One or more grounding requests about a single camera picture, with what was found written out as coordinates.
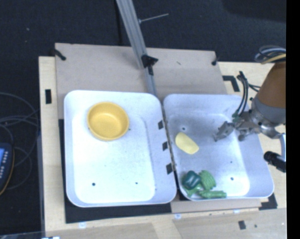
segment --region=robotic arm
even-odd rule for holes
[[[255,60],[262,64],[275,62],[268,73],[263,85],[252,100],[251,109],[244,111],[248,98],[248,83],[240,72],[237,78],[244,86],[242,102],[233,114],[233,121],[225,121],[214,135],[218,141],[230,135],[234,130],[239,131],[238,139],[243,141],[249,134],[263,133],[271,139],[280,139],[282,154],[266,152],[264,158],[270,164],[286,172],[286,134],[279,133],[275,127],[286,123],[286,50],[280,47],[263,47]]]

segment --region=table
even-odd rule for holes
[[[104,66],[107,63],[131,64],[130,59],[133,59],[130,47],[94,46],[90,48],[98,49],[100,53],[109,53],[113,50],[124,51],[120,59],[103,60],[99,66]],[[180,61],[180,50],[148,49],[149,55],[164,55],[163,61],[168,57],[166,52],[170,54],[169,56],[175,56],[174,58]],[[193,61],[196,61],[196,63],[200,60],[197,57],[200,54],[199,51],[183,50],[181,52],[186,54],[187,57],[193,57]],[[208,52],[208,55],[212,59],[214,53]],[[96,238],[96,236],[98,238],[117,238],[120,235],[120,238],[187,239],[197,238],[198,235],[204,235],[207,238],[217,238],[220,234],[223,238],[247,238],[247,236],[249,236],[248,238],[253,238],[253,236],[262,237],[261,235],[267,238],[281,238],[281,236],[286,235],[286,174],[278,171],[273,166],[270,166],[270,171],[275,183],[274,195],[278,204],[276,209],[260,211],[259,203],[265,206],[266,203],[270,202],[268,199],[262,199],[257,200],[253,204],[240,205],[235,203],[232,205],[233,208],[211,206],[210,210],[206,209],[196,212],[194,208],[194,210],[186,213],[177,213],[177,209],[175,209],[176,211],[172,214],[113,218],[67,224],[65,221],[58,129],[58,118],[62,114],[58,110],[58,105],[60,105],[60,100],[62,100],[62,94],[57,90],[58,72],[56,72],[56,65],[58,65],[58,59],[58,57],[39,57],[44,214],[47,236],[60,236],[61,238],[63,236],[65,238],[78,238],[79,236],[84,236],[85,238]],[[175,64],[164,65],[165,68],[175,68],[176,66]],[[243,71],[250,83],[261,85],[271,66],[270,64],[218,62],[219,68],[215,69],[214,76],[217,78],[218,72],[221,74],[220,76],[236,76],[239,71]],[[155,74],[160,70],[159,68],[159,64],[155,65]],[[168,80],[156,83],[158,92],[160,92],[160,89],[165,89],[167,92],[173,91],[173,89],[169,89]],[[219,88],[219,94],[225,91],[228,94],[241,95],[241,92],[236,92],[233,89],[230,81],[225,81],[222,84],[223,87]],[[188,85],[185,91],[190,91],[190,86]],[[285,131],[285,126],[282,125],[277,130]],[[264,152],[270,150],[280,153],[278,140],[271,140],[264,135],[259,137]]]

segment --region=black floor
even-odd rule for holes
[[[263,45],[286,47],[287,0],[133,1],[140,19],[169,14],[141,24],[147,47],[213,50],[220,61],[253,61]],[[38,110],[38,56],[50,55],[56,42],[118,45],[114,0],[0,0],[0,92]],[[0,118],[27,114],[23,102],[0,95]],[[21,122],[9,129],[15,144],[30,151],[36,128]],[[0,141],[6,137],[0,128]],[[41,230],[37,148],[9,186],[28,175],[0,197],[0,235]]]

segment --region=bowl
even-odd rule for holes
[[[104,141],[122,137],[129,128],[129,117],[125,110],[112,102],[101,102],[90,107],[87,115],[90,132]]]

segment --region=white tray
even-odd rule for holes
[[[110,101],[125,109],[130,127],[120,139],[96,139],[89,108]],[[176,195],[159,100],[147,93],[72,91],[64,100],[66,191],[79,207],[163,204]]]
[[[213,134],[224,121],[231,122],[231,115],[238,108],[241,97],[236,95],[181,95],[173,94],[164,99],[167,128],[175,160],[179,184],[190,170],[199,173],[209,171],[215,178],[217,187],[228,199],[265,198],[274,190],[274,183],[263,158],[264,152],[259,137],[251,134],[244,141],[238,140],[234,131],[217,142]],[[180,150],[175,142],[179,132],[184,132],[200,147],[189,155]],[[180,187],[184,196],[186,192]],[[188,199],[202,201],[199,195]]]

